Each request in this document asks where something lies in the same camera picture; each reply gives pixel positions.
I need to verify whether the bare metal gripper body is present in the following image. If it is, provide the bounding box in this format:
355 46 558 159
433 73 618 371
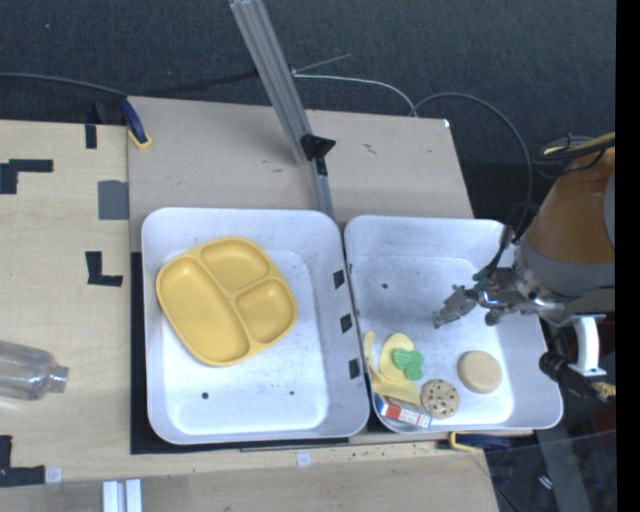
475 267 572 324

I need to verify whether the white plastic tray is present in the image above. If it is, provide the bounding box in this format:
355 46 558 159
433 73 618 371
343 214 565 434
140 206 372 446

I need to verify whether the beige round bread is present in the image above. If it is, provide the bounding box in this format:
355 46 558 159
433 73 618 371
456 350 503 395

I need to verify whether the green broccoli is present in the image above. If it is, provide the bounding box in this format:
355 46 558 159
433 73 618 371
391 347 426 382

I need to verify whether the yellow round slice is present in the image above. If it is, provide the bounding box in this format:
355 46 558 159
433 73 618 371
378 332 416 385

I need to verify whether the chocolate chip biscuit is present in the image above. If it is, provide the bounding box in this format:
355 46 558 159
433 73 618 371
420 378 461 420

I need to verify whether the yellow pizza slice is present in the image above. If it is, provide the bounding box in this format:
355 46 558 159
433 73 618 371
368 367 423 407

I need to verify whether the red and white carton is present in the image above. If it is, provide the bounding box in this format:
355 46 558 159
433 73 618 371
378 395 433 430

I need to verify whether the yellow divided plate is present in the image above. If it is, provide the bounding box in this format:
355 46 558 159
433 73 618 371
154 235 300 368

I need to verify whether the clear plastic bottle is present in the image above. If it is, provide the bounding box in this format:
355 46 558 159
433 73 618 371
0 339 71 402

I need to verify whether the black cylinder on white bracket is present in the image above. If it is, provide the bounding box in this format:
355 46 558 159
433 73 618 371
538 313 609 401

